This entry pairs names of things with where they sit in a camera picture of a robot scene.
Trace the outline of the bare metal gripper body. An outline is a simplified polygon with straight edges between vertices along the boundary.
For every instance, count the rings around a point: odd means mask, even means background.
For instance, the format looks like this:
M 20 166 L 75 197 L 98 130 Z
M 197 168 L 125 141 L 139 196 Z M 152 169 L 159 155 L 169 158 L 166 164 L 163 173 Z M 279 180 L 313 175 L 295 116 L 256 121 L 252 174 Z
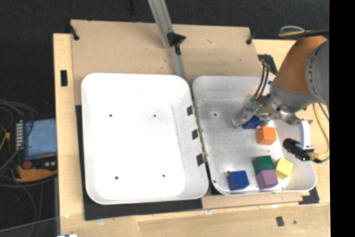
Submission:
M 271 113 L 273 114 L 273 120 L 282 120 L 287 124 L 298 124 L 301 121 L 293 109 L 284 105 L 279 99 L 272 97 L 254 99 L 249 102 L 247 108 L 256 117 L 261 113 Z

